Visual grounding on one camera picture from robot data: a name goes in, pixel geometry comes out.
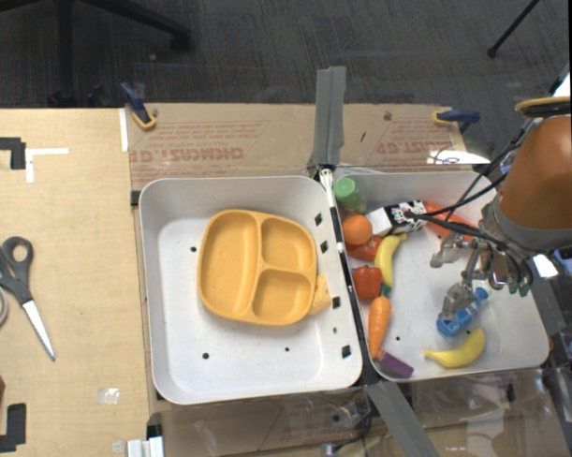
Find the thin black and white rod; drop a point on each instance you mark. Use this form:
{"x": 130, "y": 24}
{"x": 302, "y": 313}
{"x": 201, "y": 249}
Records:
{"x": 341, "y": 249}

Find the white and black carton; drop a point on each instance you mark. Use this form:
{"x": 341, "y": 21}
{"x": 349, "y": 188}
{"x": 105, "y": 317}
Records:
{"x": 391, "y": 219}

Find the black stand leg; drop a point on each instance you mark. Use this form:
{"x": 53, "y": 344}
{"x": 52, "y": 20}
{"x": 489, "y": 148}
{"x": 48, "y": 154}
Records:
{"x": 517, "y": 20}

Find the red strawberry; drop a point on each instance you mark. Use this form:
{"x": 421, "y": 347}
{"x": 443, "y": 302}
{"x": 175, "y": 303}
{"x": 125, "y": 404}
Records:
{"x": 364, "y": 251}

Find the orange divided plate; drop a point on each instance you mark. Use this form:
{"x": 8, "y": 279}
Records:
{"x": 226, "y": 262}

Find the red bell pepper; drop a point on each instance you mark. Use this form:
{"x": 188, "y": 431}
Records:
{"x": 366, "y": 282}

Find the black chair base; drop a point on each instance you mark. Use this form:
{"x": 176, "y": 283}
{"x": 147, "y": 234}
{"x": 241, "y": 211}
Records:
{"x": 66, "y": 38}

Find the purple block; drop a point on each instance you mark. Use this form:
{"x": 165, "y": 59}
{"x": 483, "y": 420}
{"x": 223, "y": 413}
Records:
{"x": 395, "y": 365}

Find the green bottle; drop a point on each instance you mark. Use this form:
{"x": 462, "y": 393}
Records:
{"x": 348, "y": 190}

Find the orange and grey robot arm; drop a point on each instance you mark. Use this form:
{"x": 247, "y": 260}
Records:
{"x": 539, "y": 176}

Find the yellow banana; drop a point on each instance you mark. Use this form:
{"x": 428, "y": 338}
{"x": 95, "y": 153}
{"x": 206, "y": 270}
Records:
{"x": 461, "y": 355}
{"x": 385, "y": 259}

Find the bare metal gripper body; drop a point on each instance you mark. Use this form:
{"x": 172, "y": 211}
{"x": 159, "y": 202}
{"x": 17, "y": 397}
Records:
{"x": 503, "y": 267}

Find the blue plastic bottle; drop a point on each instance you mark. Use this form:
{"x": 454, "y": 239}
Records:
{"x": 467, "y": 315}

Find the orange carrot with green top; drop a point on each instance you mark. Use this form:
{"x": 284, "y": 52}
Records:
{"x": 379, "y": 320}

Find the white plastic tray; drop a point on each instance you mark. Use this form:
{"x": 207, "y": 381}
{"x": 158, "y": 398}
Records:
{"x": 419, "y": 284}
{"x": 253, "y": 364}

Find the orange-red carrot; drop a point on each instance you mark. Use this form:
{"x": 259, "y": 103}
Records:
{"x": 436, "y": 209}

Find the orange fruit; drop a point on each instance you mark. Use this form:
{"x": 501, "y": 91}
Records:
{"x": 357, "y": 229}

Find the brown cardboard board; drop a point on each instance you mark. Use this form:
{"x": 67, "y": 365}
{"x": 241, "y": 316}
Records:
{"x": 273, "y": 143}

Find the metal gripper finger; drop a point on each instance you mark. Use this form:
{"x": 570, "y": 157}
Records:
{"x": 451, "y": 253}
{"x": 457, "y": 301}

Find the pale yellow cheese wedge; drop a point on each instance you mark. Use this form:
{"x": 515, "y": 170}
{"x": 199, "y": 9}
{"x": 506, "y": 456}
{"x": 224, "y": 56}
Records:
{"x": 322, "y": 294}

